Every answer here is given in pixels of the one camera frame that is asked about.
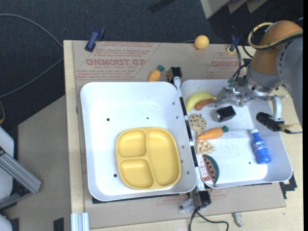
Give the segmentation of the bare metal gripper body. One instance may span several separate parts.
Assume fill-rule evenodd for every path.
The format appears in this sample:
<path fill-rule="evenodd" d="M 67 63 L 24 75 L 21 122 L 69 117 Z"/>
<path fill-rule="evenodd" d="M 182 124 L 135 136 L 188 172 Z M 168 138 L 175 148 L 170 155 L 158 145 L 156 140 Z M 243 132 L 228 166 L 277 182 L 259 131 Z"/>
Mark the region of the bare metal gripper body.
<path fill-rule="evenodd" d="M 243 107 L 248 101 L 255 99 L 270 100 L 270 93 L 277 87 L 267 87 L 257 82 L 253 77 L 230 78 L 231 94 L 239 100 L 239 106 Z"/>

